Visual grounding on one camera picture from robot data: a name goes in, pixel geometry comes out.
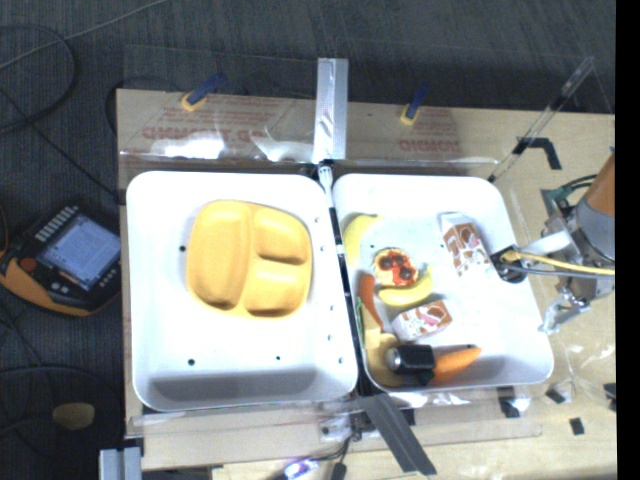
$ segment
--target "device button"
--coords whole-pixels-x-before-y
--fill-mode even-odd
[[[27,274],[33,274],[33,271],[36,269],[36,260],[33,258],[22,258],[20,260],[20,268],[24,270]]]

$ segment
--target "dark gray carpet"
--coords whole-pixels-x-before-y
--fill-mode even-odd
[[[616,0],[174,0],[79,34],[154,1],[0,0],[0,204],[11,231],[69,199],[117,214],[112,89],[189,89],[209,73],[180,64],[185,50],[249,56],[239,93],[312,98],[296,70],[267,80],[265,57],[344,57],[354,101],[404,103],[427,80],[428,105],[528,110],[542,110],[590,56],[595,73],[567,109],[615,111]],[[56,42],[6,64],[52,33],[69,50]],[[167,59],[162,48],[181,53]],[[0,478],[95,478],[97,450],[119,444],[121,414],[102,384],[121,393],[119,303],[89,319],[5,290],[0,303],[0,370],[57,364],[98,377],[0,373]],[[89,431],[23,422],[79,397],[99,410]]]

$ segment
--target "device screen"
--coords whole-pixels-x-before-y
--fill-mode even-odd
[[[58,268],[89,291],[120,254],[120,239],[85,215],[78,215],[36,258]]]

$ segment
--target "white tray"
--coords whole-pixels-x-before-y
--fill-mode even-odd
[[[311,237],[306,304],[283,319],[233,317],[187,290],[186,254],[200,209],[218,199],[272,206]],[[334,400],[358,369],[322,188],[297,175],[154,171],[127,190],[133,386],[159,411]]]
[[[446,212],[469,217],[489,254],[516,243],[502,196],[492,184],[470,177],[347,174],[336,181],[334,198],[343,232],[356,214],[381,216],[363,236],[360,265],[349,268],[352,293],[358,293],[360,275],[371,272],[377,251],[404,249],[432,266],[434,292],[444,297],[453,318],[449,327],[417,343],[482,348],[468,369],[425,391],[536,384],[549,377],[553,354],[547,335],[538,331],[542,319],[529,280],[510,284],[490,269],[480,281],[465,284],[466,276],[458,277],[444,246],[438,217]],[[376,303],[384,313],[381,301]]]

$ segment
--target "wooden surface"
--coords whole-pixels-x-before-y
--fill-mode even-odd
[[[119,92],[121,149],[157,111],[163,98],[163,93]],[[350,107],[351,114],[369,115],[378,122],[385,119],[395,122],[398,112],[399,108],[387,105]],[[438,112],[446,114],[446,120],[453,124],[453,128],[446,131],[446,140],[459,146],[459,154],[497,160],[511,151],[516,137],[526,132],[538,116],[536,112],[473,109],[439,109]],[[350,121],[350,138],[369,133],[366,129],[354,129],[363,122],[358,118]],[[544,135],[553,141],[562,170],[550,170],[544,152],[534,149],[527,151],[513,169],[496,182],[521,246],[539,237],[544,227],[547,214],[541,189],[554,189],[599,171],[609,156],[610,147],[615,145],[615,118],[558,114],[545,128]],[[123,167],[121,161],[121,188],[126,187],[127,180],[138,168]],[[157,416],[141,418],[142,404],[131,382],[124,209],[122,223],[126,414],[132,435],[141,432],[144,436],[143,469],[224,465],[211,469],[212,478],[258,480],[279,473],[294,457],[335,450],[336,444],[321,440],[317,415],[300,407],[270,410],[259,416],[217,411],[164,423],[157,423]],[[556,297],[556,280],[537,277],[531,282],[542,311]],[[615,478],[616,413],[608,407],[602,391],[604,383],[615,382],[615,296],[595,301],[590,312],[566,324],[550,341],[556,360],[550,383],[566,389],[563,393],[568,395],[567,402],[557,404],[544,396],[545,385],[540,386],[539,393],[533,390],[535,395],[522,418],[504,418],[491,401],[482,401],[479,404],[482,411],[472,411],[468,417],[464,413],[468,406],[467,409],[448,406],[438,409],[439,412],[433,412],[432,408],[424,414],[417,412],[415,433],[425,445],[438,478]],[[571,420],[577,418],[584,433],[574,435]],[[135,422],[145,424],[136,426],[132,424]],[[321,469],[304,478],[328,479],[330,464],[322,464]],[[375,435],[353,443],[345,464],[349,471],[347,478],[376,480],[405,475],[382,439]]]

